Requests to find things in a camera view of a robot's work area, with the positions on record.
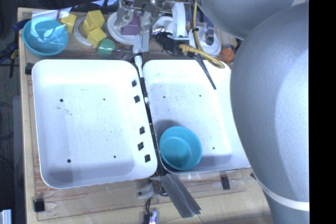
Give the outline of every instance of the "blue bowl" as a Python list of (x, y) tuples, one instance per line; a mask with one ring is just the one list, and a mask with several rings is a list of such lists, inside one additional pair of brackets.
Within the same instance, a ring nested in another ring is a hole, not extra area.
[(36, 17), (27, 22), (22, 38), (29, 51), (38, 57), (57, 55), (69, 42), (65, 25), (48, 17)]
[(199, 164), (202, 146), (198, 137), (189, 129), (174, 126), (162, 134), (159, 142), (163, 162), (179, 171), (190, 170)]

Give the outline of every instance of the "black hole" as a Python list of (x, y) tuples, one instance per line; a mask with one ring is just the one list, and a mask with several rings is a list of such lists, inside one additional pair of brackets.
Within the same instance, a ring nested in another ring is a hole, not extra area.
[(145, 156), (145, 163), (149, 162), (151, 160), (151, 155), (146, 155)]
[(137, 95), (137, 96), (134, 97), (134, 100), (135, 100), (136, 103), (138, 103), (138, 102), (140, 102), (140, 97)]
[(140, 144), (138, 144), (138, 149), (142, 150), (143, 149), (143, 142), (141, 142)]

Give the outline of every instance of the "yellow cable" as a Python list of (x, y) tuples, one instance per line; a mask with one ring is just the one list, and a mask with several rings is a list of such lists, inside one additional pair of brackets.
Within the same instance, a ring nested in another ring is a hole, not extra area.
[(205, 57), (205, 59), (207, 59), (215, 67), (225, 68), (225, 65), (221, 61), (219, 61), (215, 57), (212, 57), (211, 55), (207, 54), (204, 51), (198, 50), (198, 49), (190, 46), (189, 44), (179, 44), (179, 48), (182, 50), (183, 53), (192, 52), (192, 53), (195, 53), (195, 54), (203, 55)]
[[(196, 27), (196, 13), (197, 13), (197, 3), (195, 2), (194, 3), (194, 12), (193, 12), (193, 27)], [(218, 67), (218, 68), (225, 68), (225, 65), (219, 61), (218, 59), (210, 56), (209, 54), (205, 53), (201, 44), (200, 44), (200, 41), (198, 39), (198, 34), (197, 34), (197, 31), (195, 31), (193, 29), (193, 36), (194, 36), (194, 41), (195, 43), (197, 44), (198, 46), (198, 49), (188, 45), (188, 44), (181, 44), (183, 45), (181, 48), (181, 45), (179, 46), (181, 49), (182, 49), (182, 52), (194, 52), (194, 53), (197, 53), (197, 54), (200, 54), (200, 55), (203, 55), (205, 57), (205, 59), (208, 60), (209, 63), (211, 63), (214, 67)]]

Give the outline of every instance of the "blue plastic bowl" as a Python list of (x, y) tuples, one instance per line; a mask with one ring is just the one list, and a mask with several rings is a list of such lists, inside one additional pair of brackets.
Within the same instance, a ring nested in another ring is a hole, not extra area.
[(162, 134), (159, 142), (163, 162), (179, 171), (190, 170), (199, 164), (202, 146), (198, 137), (189, 129), (174, 126)]
[(27, 22), (22, 38), (29, 51), (38, 57), (57, 55), (69, 42), (65, 25), (48, 17), (36, 17)]

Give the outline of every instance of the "white strap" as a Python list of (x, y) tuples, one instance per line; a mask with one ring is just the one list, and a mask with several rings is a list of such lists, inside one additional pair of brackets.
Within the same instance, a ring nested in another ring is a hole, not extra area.
[(255, 176), (256, 180), (258, 181), (259, 185), (261, 186), (262, 190), (270, 198), (272, 198), (274, 201), (276, 201), (279, 204), (282, 204), (284, 206), (287, 206), (289, 208), (292, 208), (292, 209), (301, 210), (301, 211), (308, 211), (308, 212), (310, 211), (308, 201), (294, 201), (294, 200), (290, 200), (290, 199), (287, 199), (285, 197), (279, 196), (279, 195), (275, 194), (274, 192), (272, 192), (271, 190), (269, 190), (263, 183), (261, 183), (259, 181), (259, 179), (256, 177), (256, 175), (254, 175), (254, 176)]

